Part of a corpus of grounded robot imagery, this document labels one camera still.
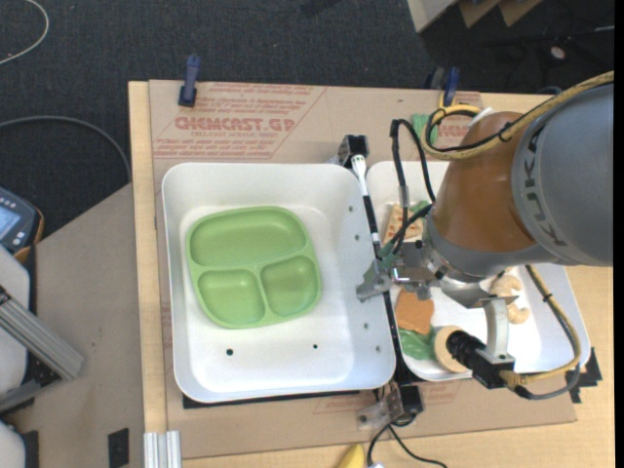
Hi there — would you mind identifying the green lettuce leaf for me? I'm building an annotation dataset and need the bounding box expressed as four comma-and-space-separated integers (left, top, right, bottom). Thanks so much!
399, 328, 441, 363

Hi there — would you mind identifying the brown cardboard board red print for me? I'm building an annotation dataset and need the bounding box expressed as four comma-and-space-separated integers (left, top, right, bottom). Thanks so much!
148, 79, 579, 460

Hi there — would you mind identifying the thin black and white rod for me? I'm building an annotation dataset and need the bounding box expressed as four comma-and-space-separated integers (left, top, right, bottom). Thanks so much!
350, 155, 397, 343

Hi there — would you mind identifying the black block with thin wires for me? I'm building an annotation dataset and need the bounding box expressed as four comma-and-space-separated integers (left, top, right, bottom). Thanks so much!
398, 382, 425, 416
339, 134, 369, 166

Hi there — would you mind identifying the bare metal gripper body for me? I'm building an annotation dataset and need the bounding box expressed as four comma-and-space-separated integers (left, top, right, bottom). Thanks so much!
389, 242, 489, 309

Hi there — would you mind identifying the beige round biscuit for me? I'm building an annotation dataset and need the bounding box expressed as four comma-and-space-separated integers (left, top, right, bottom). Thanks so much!
432, 325, 470, 374

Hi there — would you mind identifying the white plastic tray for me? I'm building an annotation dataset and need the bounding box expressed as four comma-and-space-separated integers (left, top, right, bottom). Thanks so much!
160, 161, 398, 404
365, 159, 593, 382

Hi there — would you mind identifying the green divided plate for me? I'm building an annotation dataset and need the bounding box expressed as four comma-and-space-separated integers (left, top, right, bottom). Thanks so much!
184, 205, 324, 331

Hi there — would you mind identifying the black cylinder on white bracket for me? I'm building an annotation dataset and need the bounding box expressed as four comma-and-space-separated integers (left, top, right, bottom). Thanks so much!
446, 294, 523, 390

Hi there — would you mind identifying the yellow banana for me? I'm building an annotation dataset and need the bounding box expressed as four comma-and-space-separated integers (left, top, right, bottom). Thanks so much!
335, 443, 367, 468

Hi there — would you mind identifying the orange brown toast slice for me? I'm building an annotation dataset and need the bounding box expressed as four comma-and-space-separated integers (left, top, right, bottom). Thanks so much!
394, 288, 436, 336

